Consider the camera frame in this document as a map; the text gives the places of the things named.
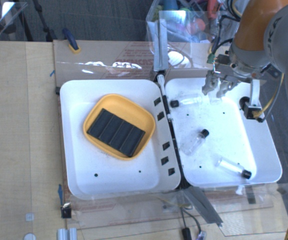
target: yellow plate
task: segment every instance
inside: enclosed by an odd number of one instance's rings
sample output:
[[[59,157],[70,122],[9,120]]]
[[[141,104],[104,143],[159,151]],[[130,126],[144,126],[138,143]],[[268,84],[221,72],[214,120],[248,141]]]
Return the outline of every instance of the yellow plate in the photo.
[[[98,117],[102,109],[106,109],[117,117],[129,122],[145,132],[132,157],[128,157],[127,155],[87,133],[88,129],[91,127],[92,123]],[[98,103],[86,117],[83,124],[83,132],[85,137],[91,143],[109,155],[121,160],[132,160],[136,158],[148,144],[153,135],[155,127],[156,124],[154,117],[146,109],[119,94],[108,94],[98,101]]]

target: black cap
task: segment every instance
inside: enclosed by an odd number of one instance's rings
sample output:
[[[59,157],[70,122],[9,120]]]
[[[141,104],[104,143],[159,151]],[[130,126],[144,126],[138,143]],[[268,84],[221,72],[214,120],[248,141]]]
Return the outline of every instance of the black cap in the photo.
[[[252,173],[249,170],[242,171],[242,177],[249,179],[252,176]]]
[[[207,136],[209,136],[209,134],[210,134],[209,131],[206,130],[206,129],[202,130],[200,133],[203,134],[205,138],[206,138]]]
[[[170,106],[171,106],[172,108],[177,108],[177,107],[180,106],[180,103],[179,103],[178,100],[172,100],[172,101],[170,102]]]

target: glass vial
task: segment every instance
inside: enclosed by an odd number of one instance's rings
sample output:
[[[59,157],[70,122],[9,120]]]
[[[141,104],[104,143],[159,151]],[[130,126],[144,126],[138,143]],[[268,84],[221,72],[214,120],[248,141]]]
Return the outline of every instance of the glass vial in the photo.
[[[218,159],[216,166],[224,169],[228,173],[239,175],[246,179],[249,179],[252,176],[252,173],[248,170],[245,170],[242,165],[222,156]]]
[[[194,104],[201,104],[202,103],[202,96],[199,94],[190,94],[190,95],[183,95],[180,96],[178,99],[171,100],[170,106],[171,108],[189,106]]]
[[[191,136],[186,142],[180,146],[180,150],[187,156],[192,156],[200,146],[205,142],[206,137],[209,135],[209,131],[204,129],[197,134],[197,136]]]

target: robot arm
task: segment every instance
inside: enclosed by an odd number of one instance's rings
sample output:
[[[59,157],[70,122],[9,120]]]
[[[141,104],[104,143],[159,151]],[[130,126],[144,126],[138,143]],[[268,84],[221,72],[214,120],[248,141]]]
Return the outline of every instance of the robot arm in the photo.
[[[288,0],[250,0],[228,54],[216,57],[202,91],[206,95],[220,80],[217,96],[222,97],[240,82],[246,82],[252,84],[250,96],[256,102],[260,92],[257,81],[270,64],[285,73],[288,89]],[[261,109],[252,108],[251,103],[248,106],[251,114],[253,109]]]

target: blue clip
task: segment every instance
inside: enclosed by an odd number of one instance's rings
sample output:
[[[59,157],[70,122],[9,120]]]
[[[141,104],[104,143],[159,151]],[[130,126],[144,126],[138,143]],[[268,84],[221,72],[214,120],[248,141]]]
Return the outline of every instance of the blue clip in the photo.
[[[78,54],[81,51],[81,48],[76,43],[76,40],[72,35],[71,31],[69,31],[67,28],[63,28],[62,32],[65,38],[69,41],[68,47],[71,49],[73,53]]]

